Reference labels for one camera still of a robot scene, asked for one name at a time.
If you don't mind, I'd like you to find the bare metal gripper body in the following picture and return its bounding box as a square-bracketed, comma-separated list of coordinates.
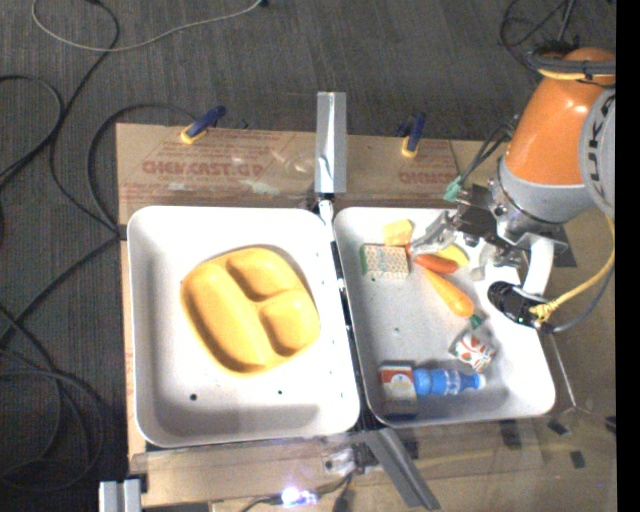
[451, 181, 532, 250]

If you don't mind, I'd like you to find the orange sausage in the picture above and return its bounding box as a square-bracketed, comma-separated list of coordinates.
[413, 252, 460, 275]

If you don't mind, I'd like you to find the yellow cheese wedge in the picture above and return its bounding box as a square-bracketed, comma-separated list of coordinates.
[381, 218, 416, 248]

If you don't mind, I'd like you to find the green and white patterned carton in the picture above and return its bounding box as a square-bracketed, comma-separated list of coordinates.
[359, 242, 412, 279]

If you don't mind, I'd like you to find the orange carrot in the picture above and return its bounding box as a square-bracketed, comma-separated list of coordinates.
[423, 268, 486, 329]

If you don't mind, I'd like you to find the white plastic tray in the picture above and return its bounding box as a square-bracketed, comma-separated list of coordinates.
[332, 205, 558, 429]
[126, 204, 362, 449]

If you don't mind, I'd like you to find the white carton with red print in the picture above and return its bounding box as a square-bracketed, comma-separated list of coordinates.
[447, 326, 498, 374]

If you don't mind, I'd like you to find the blue plastic bottle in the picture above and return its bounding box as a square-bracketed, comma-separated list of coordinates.
[411, 366, 488, 398]

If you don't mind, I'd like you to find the red and white carton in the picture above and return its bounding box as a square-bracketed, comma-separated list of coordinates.
[376, 360, 421, 419]

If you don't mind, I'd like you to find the yellow divided plate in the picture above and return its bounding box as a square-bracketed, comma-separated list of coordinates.
[179, 245, 322, 375]

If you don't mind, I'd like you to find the brown cardboard board red print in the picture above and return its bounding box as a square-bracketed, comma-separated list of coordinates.
[115, 122, 576, 464]

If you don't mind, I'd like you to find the black cylinder on white bracket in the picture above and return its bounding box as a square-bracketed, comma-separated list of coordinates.
[486, 236, 557, 330]

